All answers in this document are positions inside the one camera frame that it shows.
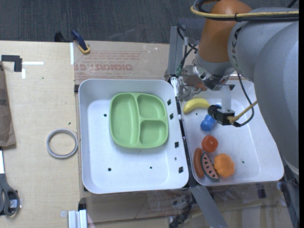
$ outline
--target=brown paper bag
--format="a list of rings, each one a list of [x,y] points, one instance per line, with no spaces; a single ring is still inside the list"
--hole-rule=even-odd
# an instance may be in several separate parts
[[[16,143],[13,122],[10,114],[9,98],[3,63],[0,62],[0,146],[10,146]]]

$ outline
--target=white tray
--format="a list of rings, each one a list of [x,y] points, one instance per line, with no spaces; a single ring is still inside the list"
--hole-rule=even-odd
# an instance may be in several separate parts
[[[240,114],[249,106],[247,99],[238,81],[228,81],[227,84],[234,84],[231,91],[231,108],[235,115]],[[256,100],[254,84],[243,81],[244,88],[251,100]],[[208,100],[212,105],[221,103],[220,91],[205,91],[195,97]],[[213,135],[218,140],[218,148],[209,154],[210,158],[220,153],[231,156],[235,163],[236,172],[228,178],[221,178],[220,182],[213,182],[206,176],[199,178],[195,171],[193,175],[198,183],[205,186],[219,186],[230,184],[241,184],[251,182],[277,181],[284,174],[284,167],[280,158],[277,146],[272,138],[258,105],[254,106],[255,115],[253,119],[242,127],[222,126],[216,123],[210,132],[205,132],[200,128],[200,123],[204,120],[207,109],[197,109],[189,114],[183,114],[183,125],[189,147],[191,160],[193,160],[196,148],[201,148],[201,141],[207,135]],[[251,116],[249,110],[237,122],[242,123]]]
[[[132,149],[114,143],[109,130],[110,102],[121,92],[153,94],[165,103],[169,121],[165,144],[151,149]],[[91,193],[177,189],[187,184],[189,170],[174,90],[169,83],[88,79],[79,87],[79,111],[82,179]]]

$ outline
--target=yellow cable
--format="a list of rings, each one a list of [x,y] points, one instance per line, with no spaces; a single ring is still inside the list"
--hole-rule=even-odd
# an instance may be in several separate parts
[[[299,11],[286,11],[286,12],[259,12],[259,13],[238,13],[238,14],[214,14],[214,13],[204,13],[196,11],[193,6],[190,8],[191,12],[204,16],[206,18],[215,18],[215,19],[231,19],[231,18],[243,18],[243,17],[267,17],[273,15],[290,15],[290,14],[299,14]]]
[[[249,107],[247,107],[244,111],[242,111],[239,115],[237,116],[228,116],[227,119],[230,121],[230,123],[236,122],[242,115],[244,115],[247,111],[249,111],[252,107],[254,107],[257,104],[257,101],[252,103]]]

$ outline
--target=green plate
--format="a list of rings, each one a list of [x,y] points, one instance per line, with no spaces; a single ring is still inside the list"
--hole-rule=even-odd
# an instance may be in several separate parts
[[[110,132],[122,147],[161,146],[169,132],[166,106],[155,95],[119,93],[110,103]]]

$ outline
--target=sausage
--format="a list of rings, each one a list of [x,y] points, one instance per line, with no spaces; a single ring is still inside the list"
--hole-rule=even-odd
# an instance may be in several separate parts
[[[203,168],[201,166],[201,163],[200,163],[200,158],[201,158],[202,154],[203,154],[203,150],[201,148],[197,148],[194,152],[194,157],[193,157],[194,169],[195,169],[197,176],[200,178],[205,175]]]

